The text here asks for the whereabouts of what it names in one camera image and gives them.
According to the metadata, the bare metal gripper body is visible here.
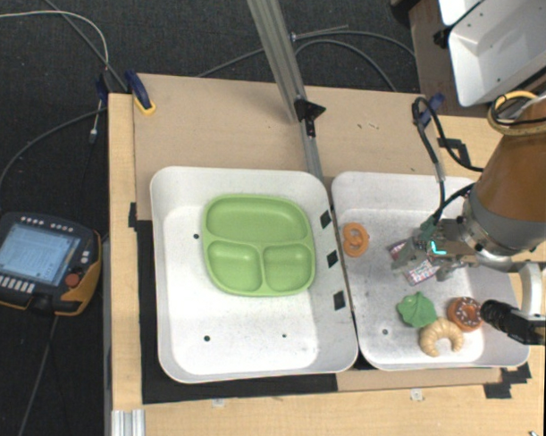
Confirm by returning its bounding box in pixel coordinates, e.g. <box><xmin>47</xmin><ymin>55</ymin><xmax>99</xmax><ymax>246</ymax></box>
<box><xmin>419</xmin><ymin>215</ymin><xmax>517</xmax><ymax>273</ymax></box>

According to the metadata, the pink and white packet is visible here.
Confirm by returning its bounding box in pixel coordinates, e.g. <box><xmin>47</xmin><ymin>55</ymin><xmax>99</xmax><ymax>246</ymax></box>
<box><xmin>388</xmin><ymin>239</ymin><xmax>441</xmax><ymax>288</ymax></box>

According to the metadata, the white plastic tray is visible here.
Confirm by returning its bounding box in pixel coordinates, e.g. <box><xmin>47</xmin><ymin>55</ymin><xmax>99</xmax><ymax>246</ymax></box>
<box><xmin>324</xmin><ymin>170</ymin><xmax>537</xmax><ymax>377</ymax></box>
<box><xmin>142</xmin><ymin>164</ymin><xmax>365</xmax><ymax>390</ymax></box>

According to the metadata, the brown sprinkled doughnut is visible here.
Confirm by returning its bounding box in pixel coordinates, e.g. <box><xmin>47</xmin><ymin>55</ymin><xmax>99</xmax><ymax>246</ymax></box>
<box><xmin>445</xmin><ymin>295</ymin><xmax>485</xmax><ymax>333</ymax></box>

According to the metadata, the green lettuce leaf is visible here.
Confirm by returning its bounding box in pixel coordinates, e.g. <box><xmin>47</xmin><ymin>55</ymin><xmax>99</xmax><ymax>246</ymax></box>
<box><xmin>394</xmin><ymin>290</ymin><xmax>441</xmax><ymax>331</ymax></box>

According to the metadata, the orange pretzel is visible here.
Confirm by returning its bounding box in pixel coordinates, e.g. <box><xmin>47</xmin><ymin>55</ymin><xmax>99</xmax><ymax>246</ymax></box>
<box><xmin>340</xmin><ymin>222</ymin><xmax>371</xmax><ymax>259</ymax></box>

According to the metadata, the thin black rod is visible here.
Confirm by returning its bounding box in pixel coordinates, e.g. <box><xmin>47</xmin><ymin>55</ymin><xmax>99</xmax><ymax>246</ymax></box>
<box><xmin>323</xmin><ymin>182</ymin><xmax>367</xmax><ymax>367</ymax></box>

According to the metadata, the beige croissant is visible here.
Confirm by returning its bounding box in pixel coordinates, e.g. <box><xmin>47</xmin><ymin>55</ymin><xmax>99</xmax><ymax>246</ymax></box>
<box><xmin>417</xmin><ymin>316</ymin><xmax>466</xmax><ymax>360</ymax></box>

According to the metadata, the green divided plate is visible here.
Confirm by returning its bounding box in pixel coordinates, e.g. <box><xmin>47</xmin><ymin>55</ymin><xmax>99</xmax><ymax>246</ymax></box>
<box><xmin>197</xmin><ymin>192</ymin><xmax>320</xmax><ymax>300</ymax></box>

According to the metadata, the brown cardboard board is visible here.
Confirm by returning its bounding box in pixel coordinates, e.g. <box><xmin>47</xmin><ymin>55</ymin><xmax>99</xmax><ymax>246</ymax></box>
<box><xmin>122</xmin><ymin>72</ymin><xmax>515</xmax><ymax>398</ymax></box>

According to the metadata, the black cylinder on white bracket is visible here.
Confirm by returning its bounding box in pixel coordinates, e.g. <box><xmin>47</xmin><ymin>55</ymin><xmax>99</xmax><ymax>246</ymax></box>
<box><xmin>478</xmin><ymin>259</ymin><xmax>546</xmax><ymax>348</ymax></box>

